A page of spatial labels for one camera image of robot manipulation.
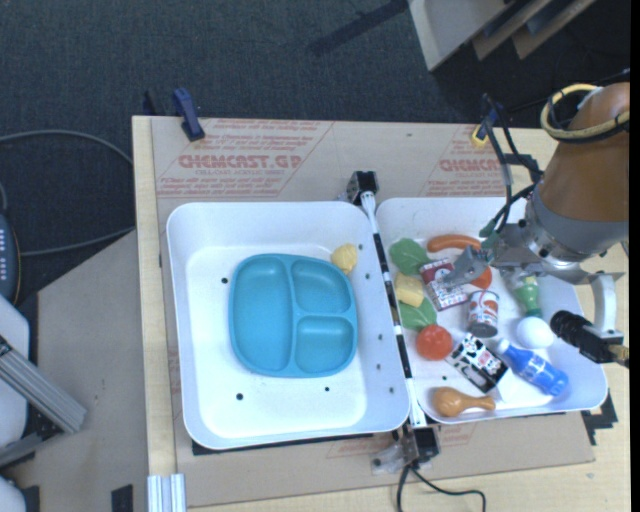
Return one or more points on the orange toy sausage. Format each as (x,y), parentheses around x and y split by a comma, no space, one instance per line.
(450,242)

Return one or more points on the thin black and white rod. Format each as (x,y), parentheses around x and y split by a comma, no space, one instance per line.
(385,272)

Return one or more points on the white toy egg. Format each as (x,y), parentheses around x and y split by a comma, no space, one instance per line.
(534,333)

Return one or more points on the orange round toy food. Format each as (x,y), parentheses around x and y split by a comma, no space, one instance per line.
(484,279)

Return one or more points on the yellow toy cheese wedge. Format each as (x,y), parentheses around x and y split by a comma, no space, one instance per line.
(409,289)

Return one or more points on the brown toy chicken drumstick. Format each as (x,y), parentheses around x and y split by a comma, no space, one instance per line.
(455,401)

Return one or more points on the white plastic tray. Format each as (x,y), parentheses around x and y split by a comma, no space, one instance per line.
(450,215)
(280,410)

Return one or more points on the blue divided plate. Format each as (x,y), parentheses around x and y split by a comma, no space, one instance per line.
(280,310)

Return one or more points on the black cylinder on white bracket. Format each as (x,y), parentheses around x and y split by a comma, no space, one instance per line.
(582,332)

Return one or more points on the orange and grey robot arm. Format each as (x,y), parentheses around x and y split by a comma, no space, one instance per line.
(585,180)

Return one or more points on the blue plastic bottle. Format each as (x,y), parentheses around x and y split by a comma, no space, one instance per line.
(537,370)

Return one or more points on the red and white small can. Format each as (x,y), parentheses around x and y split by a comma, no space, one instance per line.
(484,312)

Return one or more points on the green toy lettuce leaf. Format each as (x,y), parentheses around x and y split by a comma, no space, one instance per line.
(406,255)
(416,315)

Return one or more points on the green toy bottle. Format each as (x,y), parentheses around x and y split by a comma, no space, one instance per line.
(529,297)

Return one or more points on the yellow toy food lump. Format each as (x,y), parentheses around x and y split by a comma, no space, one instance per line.
(344,257)

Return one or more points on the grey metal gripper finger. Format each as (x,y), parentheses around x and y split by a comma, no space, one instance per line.
(462,270)
(481,254)

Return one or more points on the brown cardboard board red print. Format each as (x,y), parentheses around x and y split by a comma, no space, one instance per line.
(280,160)

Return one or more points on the orange toy tomato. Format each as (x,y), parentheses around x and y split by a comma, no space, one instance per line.
(434,343)

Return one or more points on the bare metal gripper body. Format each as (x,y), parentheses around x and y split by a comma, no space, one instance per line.
(542,247)

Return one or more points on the black and white milk carton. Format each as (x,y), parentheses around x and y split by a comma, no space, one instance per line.
(475,361)

